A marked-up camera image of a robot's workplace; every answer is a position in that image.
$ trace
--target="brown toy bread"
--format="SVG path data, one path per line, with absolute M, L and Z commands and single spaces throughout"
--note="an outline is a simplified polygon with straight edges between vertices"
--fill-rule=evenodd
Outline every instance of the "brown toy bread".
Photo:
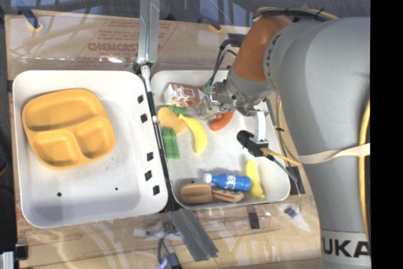
M 212 188 L 207 183 L 185 184 L 180 195 L 182 202 L 188 205 L 207 204 L 213 200 Z

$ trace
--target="blue plastic bottle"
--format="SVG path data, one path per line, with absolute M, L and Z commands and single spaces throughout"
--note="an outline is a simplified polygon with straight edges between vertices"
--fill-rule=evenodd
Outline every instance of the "blue plastic bottle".
M 205 173 L 203 181 L 205 183 L 216 184 L 223 190 L 247 192 L 251 189 L 251 179 L 248 176 L 227 173 L 214 176 L 210 173 Z

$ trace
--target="yellow banana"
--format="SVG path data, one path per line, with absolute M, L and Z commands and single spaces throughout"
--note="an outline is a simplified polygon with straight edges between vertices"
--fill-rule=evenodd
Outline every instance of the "yellow banana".
M 193 117 L 185 117 L 180 114 L 179 118 L 186 122 L 186 125 L 193 133 L 193 137 L 195 138 L 195 149 L 197 154 L 201 154 L 207 147 L 207 134 L 206 130 L 203 128 L 203 125 L 199 120 Z
M 264 200 L 266 197 L 263 194 L 262 187 L 260 186 L 258 167 L 253 159 L 247 161 L 245 173 L 245 175 L 251 179 L 251 189 L 249 190 L 251 195 Z

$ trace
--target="yellow plastic plate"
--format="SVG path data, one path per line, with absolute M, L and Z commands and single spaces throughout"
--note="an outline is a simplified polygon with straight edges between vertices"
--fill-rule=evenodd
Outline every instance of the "yellow plastic plate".
M 115 145 L 108 114 L 99 98 L 87 89 L 37 96 L 24 106 L 22 121 L 36 157 L 52 169 L 96 161 Z

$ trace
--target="white container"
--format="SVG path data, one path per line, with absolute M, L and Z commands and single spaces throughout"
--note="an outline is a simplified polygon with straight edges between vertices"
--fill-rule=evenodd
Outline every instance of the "white container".
M 30 99 L 68 88 L 86 88 L 98 96 L 116 143 L 102 159 L 53 170 L 35 157 L 21 112 Z M 167 188 L 141 78 L 125 71 L 26 71 L 14 80 L 13 100 L 21 208 L 32 225 L 113 220 L 155 214 L 165 207 Z
M 154 93 L 156 109 L 165 105 L 164 91 L 169 83 L 187 84 L 190 86 L 202 86 L 211 77 L 212 71 L 161 71 L 151 79 L 151 88 Z M 218 71 L 216 81 L 221 81 L 227 76 L 227 71 Z M 171 180 L 173 194 L 177 202 L 188 209 L 205 209 L 214 207 L 233 207 L 233 203 L 213 200 L 212 203 L 203 205 L 187 205 L 181 201 L 180 188 L 184 184 L 203 182 L 205 173 L 235 173 L 244 175 L 245 166 L 249 159 L 256 161 L 261 186 L 266 198 L 260 200 L 245 193 L 245 198 L 237 205 L 252 205 L 259 203 L 278 202 L 285 199 L 290 193 L 290 180 L 288 175 L 273 161 L 265 157 L 253 157 L 246 149 L 243 149 L 236 136 L 240 130 L 254 133 L 253 117 L 243 117 L 235 112 L 230 123 L 219 131 L 212 131 L 208 127 L 208 121 L 201 120 L 204 126 L 208 143 L 206 150 L 198 155 L 194 149 L 193 134 L 189 128 L 177 135 L 180 159 L 168 159 L 167 168 Z M 270 149 L 280 152 L 278 140 L 271 123 L 271 118 L 266 117 L 266 135 Z

